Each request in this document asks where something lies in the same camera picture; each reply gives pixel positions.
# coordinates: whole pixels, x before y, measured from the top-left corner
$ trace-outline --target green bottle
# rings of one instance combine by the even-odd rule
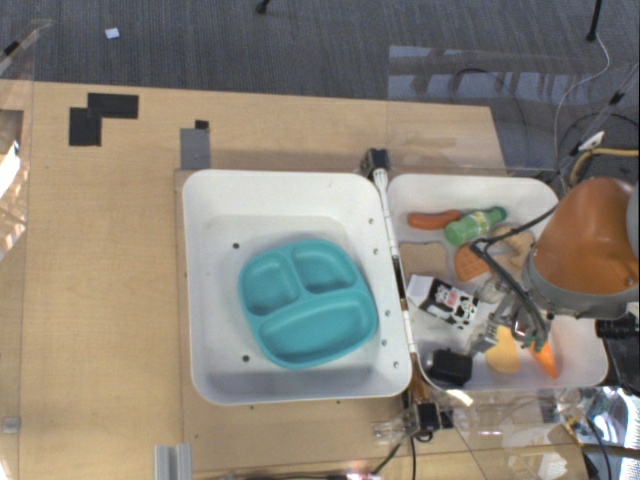
[[[460,220],[450,222],[444,228],[444,236],[452,245],[462,245],[488,233],[491,226],[507,218],[504,208],[496,206],[491,210],[476,210]]]

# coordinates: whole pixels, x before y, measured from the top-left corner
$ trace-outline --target gray fabric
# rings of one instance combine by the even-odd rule
[[[52,18],[40,80],[385,99],[390,45],[600,58],[594,0],[0,0],[0,40]],[[614,62],[640,0],[604,0]],[[121,37],[107,40],[104,29]]]

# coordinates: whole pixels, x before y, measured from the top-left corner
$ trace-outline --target toy carrot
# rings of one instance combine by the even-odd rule
[[[558,378],[558,368],[556,367],[556,361],[553,358],[553,352],[551,351],[551,345],[547,341],[540,352],[536,352],[534,349],[535,342],[529,347],[529,351],[536,358],[536,361],[545,369],[545,371],[551,375],[554,379]]]

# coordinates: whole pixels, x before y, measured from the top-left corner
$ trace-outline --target white cable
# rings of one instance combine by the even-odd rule
[[[556,109],[556,115],[553,120],[553,150],[556,154],[556,162],[558,162],[559,156],[560,156],[560,152],[558,151],[558,118],[560,117],[560,109],[562,108],[562,105],[564,105],[564,101],[566,100],[567,96],[569,96],[569,94],[571,94],[571,92],[575,88],[579,87],[582,84],[586,84],[587,82],[590,82],[591,80],[594,80],[599,76],[604,75],[608,71],[609,67],[611,66],[611,57],[609,56],[609,50],[607,50],[607,47],[604,45],[604,43],[602,42],[598,34],[596,34],[596,39],[598,40],[598,44],[600,45],[600,48],[602,48],[602,51],[604,52],[607,62],[605,67],[600,72],[596,73],[595,75],[588,76],[584,80],[580,80],[579,82],[576,82],[571,87],[569,87],[569,89],[567,89],[567,91],[562,95],[562,98],[560,98],[560,103],[558,103],[558,108]]]

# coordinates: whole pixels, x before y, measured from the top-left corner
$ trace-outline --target transparent plastic panel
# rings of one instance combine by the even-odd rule
[[[35,43],[48,22],[0,52],[0,478],[18,475],[20,364]]]
[[[605,131],[603,145],[616,145],[620,135],[637,145],[637,65],[612,65],[598,46],[587,59],[392,46],[392,163],[401,172],[506,170],[550,179],[543,173],[566,169],[567,157],[598,131]],[[460,109],[443,106],[434,116],[425,108],[421,117],[408,103]],[[474,122],[474,132],[458,131],[456,119]]]

